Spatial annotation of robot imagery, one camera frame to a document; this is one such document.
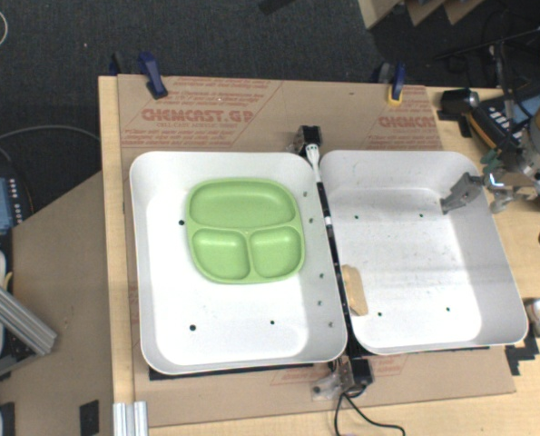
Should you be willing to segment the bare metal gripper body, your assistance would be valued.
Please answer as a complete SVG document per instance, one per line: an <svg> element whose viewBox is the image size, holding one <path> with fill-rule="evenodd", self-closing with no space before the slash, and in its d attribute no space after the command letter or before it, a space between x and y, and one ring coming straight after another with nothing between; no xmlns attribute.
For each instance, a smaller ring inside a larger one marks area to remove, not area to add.
<svg viewBox="0 0 540 436"><path fill-rule="evenodd" d="M496 157L486 162L486 187L496 199L535 199L540 167L521 157Z"/></svg>

